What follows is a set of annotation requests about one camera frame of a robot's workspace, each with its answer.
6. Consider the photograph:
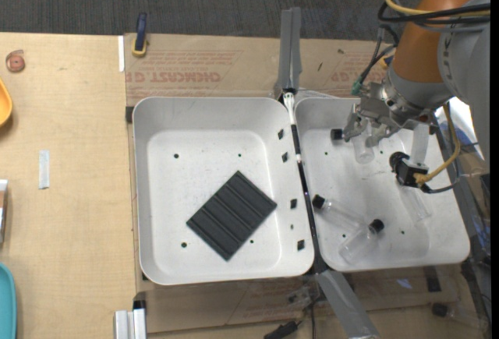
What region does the black ribbed rectangular mat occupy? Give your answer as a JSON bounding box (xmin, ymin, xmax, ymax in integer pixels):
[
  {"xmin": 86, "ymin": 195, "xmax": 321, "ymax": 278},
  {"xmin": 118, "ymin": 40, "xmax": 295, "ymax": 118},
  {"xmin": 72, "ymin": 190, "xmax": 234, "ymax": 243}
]
[{"xmin": 186, "ymin": 170, "xmax": 278, "ymax": 262}]

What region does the brown cardboard board red print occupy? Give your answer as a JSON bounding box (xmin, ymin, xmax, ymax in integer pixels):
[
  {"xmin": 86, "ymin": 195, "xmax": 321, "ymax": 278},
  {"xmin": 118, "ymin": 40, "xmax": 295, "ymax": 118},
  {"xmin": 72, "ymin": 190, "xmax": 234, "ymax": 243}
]
[{"xmin": 123, "ymin": 32, "xmax": 469, "ymax": 334}]

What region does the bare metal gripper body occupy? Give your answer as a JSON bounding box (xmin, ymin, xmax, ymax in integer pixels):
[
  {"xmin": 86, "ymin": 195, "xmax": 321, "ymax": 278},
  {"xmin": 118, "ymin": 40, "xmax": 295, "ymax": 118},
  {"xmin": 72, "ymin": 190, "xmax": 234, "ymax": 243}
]
[{"xmin": 352, "ymin": 79, "xmax": 425, "ymax": 129}]

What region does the thin black and white rod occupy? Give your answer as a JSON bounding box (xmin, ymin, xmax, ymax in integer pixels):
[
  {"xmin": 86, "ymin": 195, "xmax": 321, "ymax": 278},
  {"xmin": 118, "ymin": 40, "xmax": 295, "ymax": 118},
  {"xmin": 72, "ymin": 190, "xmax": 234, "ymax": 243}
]
[{"xmin": 283, "ymin": 90, "xmax": 325, "ymax": 273}]

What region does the small brown tape roll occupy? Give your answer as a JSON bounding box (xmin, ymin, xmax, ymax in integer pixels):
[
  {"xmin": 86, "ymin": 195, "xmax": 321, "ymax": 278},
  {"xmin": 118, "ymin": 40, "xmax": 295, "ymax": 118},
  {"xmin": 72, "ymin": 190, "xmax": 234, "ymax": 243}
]
[{"xmin": 5, "ymin": 49, "xmax": 27, "ymax": 73}]

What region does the white plastic tray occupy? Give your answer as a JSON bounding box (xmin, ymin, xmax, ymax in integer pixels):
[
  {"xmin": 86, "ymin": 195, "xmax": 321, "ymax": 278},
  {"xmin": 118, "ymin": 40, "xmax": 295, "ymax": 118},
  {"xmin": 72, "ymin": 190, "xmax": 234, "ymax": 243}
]
[
  {"xmin": 131, "ymin": 96, "xmax": 316, "ymax": 287},
  {"xmin": 294, "ymin": 96, "xmax": 472, "ymax": 274}
]

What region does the brown and white carton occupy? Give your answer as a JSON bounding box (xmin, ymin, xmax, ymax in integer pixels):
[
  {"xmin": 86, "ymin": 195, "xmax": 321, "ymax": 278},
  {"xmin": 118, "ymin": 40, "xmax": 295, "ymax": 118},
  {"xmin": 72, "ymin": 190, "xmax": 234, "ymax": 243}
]
[{"xmin": 0, "ymin": 178, "xmax": 9, "ymax": 245}]

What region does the orange plate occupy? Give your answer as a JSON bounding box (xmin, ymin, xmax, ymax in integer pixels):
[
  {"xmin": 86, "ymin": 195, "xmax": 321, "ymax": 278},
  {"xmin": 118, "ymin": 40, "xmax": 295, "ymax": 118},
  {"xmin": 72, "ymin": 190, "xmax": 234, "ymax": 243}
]
[{"xmin": 0, "ymin": 76, "xmax": 14, "ymax": 129}]

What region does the black cylinder on white bracket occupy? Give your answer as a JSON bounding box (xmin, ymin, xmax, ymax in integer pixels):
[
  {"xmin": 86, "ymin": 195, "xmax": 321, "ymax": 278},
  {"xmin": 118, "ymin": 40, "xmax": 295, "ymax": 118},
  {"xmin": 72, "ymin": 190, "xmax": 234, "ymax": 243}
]
[{"xmin": 388, "ymin": 122, "xmax": 432, "ymax": 188}]

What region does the teal plate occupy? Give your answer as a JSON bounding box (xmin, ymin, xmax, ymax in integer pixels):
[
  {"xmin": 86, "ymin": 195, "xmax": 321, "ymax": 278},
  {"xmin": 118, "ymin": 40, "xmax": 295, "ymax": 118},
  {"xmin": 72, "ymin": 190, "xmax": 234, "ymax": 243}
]
[{"xmin": 0, "ymin": 261, "xmax": 18, "ymax": 339}]

